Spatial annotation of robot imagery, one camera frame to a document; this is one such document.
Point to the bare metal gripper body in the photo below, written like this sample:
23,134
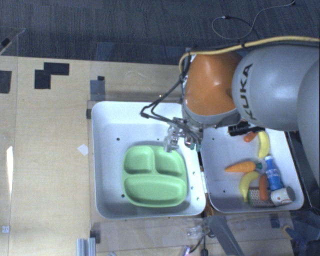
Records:
190,133

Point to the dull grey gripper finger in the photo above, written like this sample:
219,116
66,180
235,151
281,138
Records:
175,142
168,145

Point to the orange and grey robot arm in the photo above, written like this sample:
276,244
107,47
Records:
270,85

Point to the thin black and white rod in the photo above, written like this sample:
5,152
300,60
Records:
203,175

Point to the green divided plate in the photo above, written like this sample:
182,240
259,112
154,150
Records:
155,186

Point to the orange sausage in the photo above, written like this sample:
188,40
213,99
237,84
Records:
263,187
250,137

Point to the orange carrot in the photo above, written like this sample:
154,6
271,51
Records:
240,167

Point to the white plastic tray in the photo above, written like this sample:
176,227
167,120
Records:
222,190
110,175

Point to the yellow banana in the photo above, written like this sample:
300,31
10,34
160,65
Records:
246,182
264,147

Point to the blue bottle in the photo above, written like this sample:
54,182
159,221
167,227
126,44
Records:
273,175

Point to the grey speckled can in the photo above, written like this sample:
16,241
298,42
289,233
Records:
256,200

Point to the white can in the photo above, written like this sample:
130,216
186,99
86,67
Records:
282,196

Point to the black cylinder on white bracket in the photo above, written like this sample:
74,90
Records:
241,130

